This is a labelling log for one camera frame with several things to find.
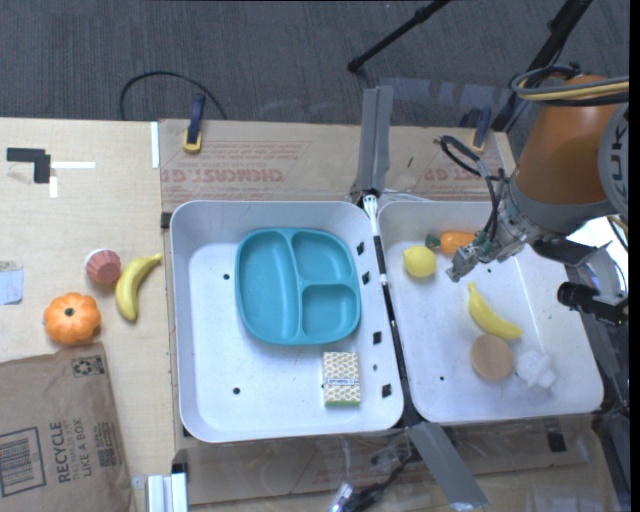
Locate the white plastic tray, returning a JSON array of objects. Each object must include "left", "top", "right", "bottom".
[
  {"left": 376, "top": 199, "right": 606, "bottom": 427},
  {"left": 169, "top": 199, "right": 406, "bottom": 445}
]

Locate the brown cardboard board red print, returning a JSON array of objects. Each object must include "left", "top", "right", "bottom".
[{"left": 158, "top": 118, "right": 622, "bottom": 506}]

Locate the orange pumpkin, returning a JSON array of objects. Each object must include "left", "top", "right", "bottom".
[{"left": 42, "top": 291, "right": 103, "bottom": 347}]

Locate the blue divided plate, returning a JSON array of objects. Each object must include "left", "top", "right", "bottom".
[{"left": 234, "top": 227, "right": 363, "bottom": 347}]

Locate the brown paper bag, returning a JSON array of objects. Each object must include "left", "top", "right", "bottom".
[{"left": 0, "top": 341, "right": 134, "bottom": 512}]

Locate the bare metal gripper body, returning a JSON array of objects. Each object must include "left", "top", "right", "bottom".
[{"left": 473, "top": 197, "right": 540, "bottom": 263}]

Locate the white crumpled plastic lump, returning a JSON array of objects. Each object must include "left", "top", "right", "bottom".
[{"left": 514, "top": 349, "right": 557, "bottom": 391}]

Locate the black block with thin wires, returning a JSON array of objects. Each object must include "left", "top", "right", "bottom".
[{"left": 329, "top": 480, "right": 396, "bottom": 512}]

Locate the black cylinder on white bracket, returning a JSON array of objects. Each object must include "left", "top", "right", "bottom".
[{"left": 556, "top": 243, "right": 629, "bottom": 327}]

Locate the orange carrot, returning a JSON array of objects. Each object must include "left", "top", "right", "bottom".
[{"left": 424, "top": 230, "right": 477, "bottom": 255}]

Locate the yellow green patterned carton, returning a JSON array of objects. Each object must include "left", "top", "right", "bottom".
[{"left": 321, "top": 350, "right": 362, "bottom": 408}]

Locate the yellow lemon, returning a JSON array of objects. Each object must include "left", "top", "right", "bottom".
[{"left": 402, "top": 244, "right": 438, "bottom": 279}]

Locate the tan round biscuit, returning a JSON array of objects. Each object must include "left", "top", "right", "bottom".
[{"left": 469, "top": 333, "right": 515, "bottom": 383}]

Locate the white paper piece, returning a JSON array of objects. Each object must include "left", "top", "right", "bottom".
[{"left": 0, "top": 260, "right": 25, "bottom": 306}]

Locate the yellow banana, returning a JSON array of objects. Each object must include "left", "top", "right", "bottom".
[
  {"left": 114, "top": 251, "right": 164, "bottom": 322},
  {"left": 466, "top": 281, "right": 524, "bottom": 342}
]

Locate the pink cupcake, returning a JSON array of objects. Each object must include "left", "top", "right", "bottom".
[{"left": 84, "top": 248, "right": 123, "bottom": 287}]

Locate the black tripod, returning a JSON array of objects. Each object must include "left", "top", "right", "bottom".
[{"left": 347, "top": 0, "right": 597, "bottom": 132}]

